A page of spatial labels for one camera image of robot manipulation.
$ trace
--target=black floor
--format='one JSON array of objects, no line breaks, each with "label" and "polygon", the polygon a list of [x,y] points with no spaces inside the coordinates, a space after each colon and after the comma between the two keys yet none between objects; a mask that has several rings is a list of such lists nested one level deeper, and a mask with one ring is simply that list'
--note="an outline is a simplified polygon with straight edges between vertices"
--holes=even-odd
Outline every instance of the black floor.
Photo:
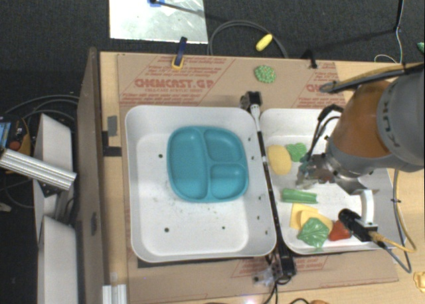
[{"label": "black floor", "polygon": [[[327,60],[373,61],[377,54],[400,57],[393,31],[398,0],[204,0],[204,4],[210,35],[224,21],[254,21],[270,29],[292,58],[307,49]],[[405,62],[424,59],[416,48],[417,42],[424,41],[424,5],[425,0],[404,2],[400,39]],[[39,96],[77,96],[90,46],[175,52],[176,44],[109,39],[108,13],[108,0],[0,0],[0,114]],[[223,36],[214,42],[215,54],[280,56],[274,46],[257,53],[254,30],[231,29],[226,35],[226,41]],[[205,50],[203,45],[187,48],[189,54]],[[58,109],[70,111],[66,106]],[[21,108],[17,114],[24,116],[31,110]],[[11,185],[19,180],[9,176],[6,181]],[[10,194],[25,204],[32,201],[28,185],[11,189]],[[4,191],[0,202],[12,204]],[[0,212],[0,303],[35,303],[33,215],[29,209],[12,206],[12,212]]]}]

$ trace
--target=cardboard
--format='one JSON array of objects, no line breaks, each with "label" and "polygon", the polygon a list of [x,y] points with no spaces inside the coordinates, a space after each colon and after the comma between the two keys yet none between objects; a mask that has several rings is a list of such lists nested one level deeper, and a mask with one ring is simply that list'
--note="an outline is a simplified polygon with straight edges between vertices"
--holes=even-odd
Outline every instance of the cardboard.
[{"label": "cardboard", "polygon": [[[305,60],[188,56],[185,67],[176,71],[170,68],[171,59],[171,55],[163,54],[101,54],[104,131],[108,130],[109,117],[116,117],[122,124],[126,112],[137,104],[237,107],[240,97],[249,90],[261,91],[262,111],[268,108],[322,108],[331,103],[341,105],[345,101],[340,94],[328,96],[317,91],[322,83],[337,78],[334,62],[318,62],[319,69],[314,70]],[[262,64],[272,66],[276,71],[278,78],[273,84],[263,84],[253,76],[254,68]],[[122,148],[122,159],[104,158],[104,204],[108,209],[103,223],[108,227],[108,264],[105,266],[108,269],[105,272],[109,272],[110,282],[128,284],[131,304],[269,293],[269,287],[255,285],[252,280],[267,267],[265,258],[165,265],[137,260],[129,242],[126,145],[122,133],[122,126],[119,126],[108,136],[109,146]],[[379,267],[370,267],[371,260]],[[398,279],[393,263],[384,251],[297,258],[296,264],[298,274],[282,289],[284,291]]]}]

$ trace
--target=yellow toy food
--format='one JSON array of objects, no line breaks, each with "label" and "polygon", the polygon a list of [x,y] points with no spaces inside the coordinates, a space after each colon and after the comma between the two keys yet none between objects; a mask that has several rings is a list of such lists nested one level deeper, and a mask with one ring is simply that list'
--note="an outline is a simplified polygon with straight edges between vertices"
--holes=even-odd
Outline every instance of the yellow toy food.
[{"label": "yellow toy food", "polygon": [[300,217],[299,217],[299,223],[301,227],[310,219],[310,218],[317,218],[319,219],[326,227],[329,229],[329,231],[332,231],[333,223],[332,220],[329,218],[322,216],[318,212],[314,211],[301,211]]},{"label": "yellow toy food", "polygon": [[268,161],[273,172],[285,175],[291,171],[292,161],[288,150],[281,145],[271,145],[267,148]]},{"label": "yellow toy food", "polygon": [[301,230],[301,213],[303,211],[319,213],[319,210],[314,207],[303,204],[293,204],[291,211],[290,227],[295,228],[296,230]]}]

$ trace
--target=teal plate compartment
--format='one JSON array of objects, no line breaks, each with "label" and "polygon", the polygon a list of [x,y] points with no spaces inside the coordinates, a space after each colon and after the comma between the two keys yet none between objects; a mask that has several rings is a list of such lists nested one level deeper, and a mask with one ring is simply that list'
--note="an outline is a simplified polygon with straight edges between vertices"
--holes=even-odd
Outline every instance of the teal plate compartment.
[{"label": "teal plate compartment", "polygon": [[234,200],[248,188],[242,142],[218,127],[189,126],[174,131],[167,145],[171,188],[190,202]]}]

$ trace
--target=yellow cable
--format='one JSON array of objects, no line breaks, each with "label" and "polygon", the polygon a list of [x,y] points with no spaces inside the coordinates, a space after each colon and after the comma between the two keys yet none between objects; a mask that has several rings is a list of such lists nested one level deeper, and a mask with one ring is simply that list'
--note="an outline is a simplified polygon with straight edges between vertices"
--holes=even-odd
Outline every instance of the yellow cable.
[{"label": "yellow cable", "polygon": [[405,252],[408,253],[414,253],[416,252],[416,245],[414,244],[412,238],[409,236],[407,229],[406,229],[406,225],[404,223],[404,219],[401,215],[401,211],[400,211],[400,207],[399,207],[399,202],[397,202],[398,200],[398,187],[397,187],[397,182],[398,182],[398,171],[396,170],[394,172],[394,193],[395,193],[395,199],[393,199],[393,201],[396,201],[396,211],[398,214],[398,219],[400,220],[400,225],[402,228],[402,231],[404,233],[404,235],[406,236],[406,239],[409,241],[410,245],[412,246],[412,248],[407,248],[403,245],[397,244],[396,242],[393,242],[392,240],[389,240],[388,238],[385,238],[382,234],[379,234],[378,232],[369,232],[369,235],[371,236],[371,238],[375,241],[375,242],[385,242],[388,244],[391,244],[393,246],[395,246],[396,248],[399,248],[400,250],[403,250]]}]

